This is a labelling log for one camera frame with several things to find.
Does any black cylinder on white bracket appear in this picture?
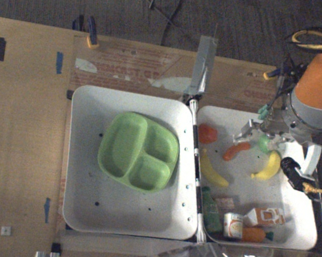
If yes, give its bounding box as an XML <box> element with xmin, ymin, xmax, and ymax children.
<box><xmin>276</xmin><ymin>138</ymin><xmax>322</xmax><ymax>194</ymax></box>

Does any yellow banana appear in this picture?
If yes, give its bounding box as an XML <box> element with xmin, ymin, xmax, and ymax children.
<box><xmin>250</xmin><ymin>146</ymin><xmax>284</xmax><ymax>184</ymax></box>
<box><xmin>195</xmin><ymin>147</ymin><xmax>235</xmax><ymax>189</ymax></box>

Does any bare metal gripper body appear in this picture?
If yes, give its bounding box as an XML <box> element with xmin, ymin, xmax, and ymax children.
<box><xmin>259</xmin><ymin>105</ymin><xmax>316</xmax><ymax>146</ymax></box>

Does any green bottle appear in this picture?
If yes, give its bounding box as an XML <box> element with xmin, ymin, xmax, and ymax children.
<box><xmin>195</xmin><ymin>185</ymin><xmax>230</xmax><ymax>235</ymax></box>

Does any orange and white carton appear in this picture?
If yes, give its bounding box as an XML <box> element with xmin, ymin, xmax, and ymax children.
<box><xmin>241</xmin><ymin>202</ymin><xmax>289</xmax><ymax>233</ymax></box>

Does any orange carrot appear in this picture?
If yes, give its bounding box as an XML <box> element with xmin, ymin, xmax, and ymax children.
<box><xmin>240</xmin><ymin>224</ymin><xmax>276</xmax><ymax>247</ymax></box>

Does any green round toy fruit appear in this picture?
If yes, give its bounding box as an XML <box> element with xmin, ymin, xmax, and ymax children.
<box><xmin>256</xmin><ymin>133</ymin><xmax>279</xmax><ymax>156</ymax></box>

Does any brown cardboard board red print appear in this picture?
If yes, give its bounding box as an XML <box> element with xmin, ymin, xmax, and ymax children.
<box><xmin>38</xmin><ymin>30</ymin><xmax>322</xmax><ymax>257</ymax></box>

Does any white plastic tray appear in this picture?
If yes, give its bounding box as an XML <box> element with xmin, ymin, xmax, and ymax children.
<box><xmin>177</xmin><ymin>102</ymin><xmax>322</xmax><ymax>257</ymax></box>
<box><xmin>51</xmin><ymin>82</ymin><xmax>218</xmax><ymax>250</ymax></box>

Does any brown flat packet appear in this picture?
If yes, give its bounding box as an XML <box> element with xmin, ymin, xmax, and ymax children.
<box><xmin>212</xmin><ymin>195</ymin><xmax>237</xmax><ymax>216</ymax></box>

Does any red toy tomato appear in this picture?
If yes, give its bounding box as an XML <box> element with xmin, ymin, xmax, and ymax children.
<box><xmin>196</xmin><ymin>122</ymin><xmax>220</xmax><ymax>147</ymax></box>

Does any white and orange can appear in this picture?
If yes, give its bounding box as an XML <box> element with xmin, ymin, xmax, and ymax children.
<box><xmin>220</xmin><ymin>210</ymin><xmax>247</xmax><ymax>241</ymax></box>

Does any orange-red toy sausage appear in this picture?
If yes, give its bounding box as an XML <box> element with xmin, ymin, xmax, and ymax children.
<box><xmin>221</xmin><ymin>138</ymin><xmax>253</xmax><ymax>166</ymax></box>

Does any green divided plate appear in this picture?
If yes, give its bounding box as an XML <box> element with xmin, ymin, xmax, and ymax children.
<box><xmin>92</xmin><ymin>107</ymin><xmax>185</xmax><ymax>197</ymax></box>

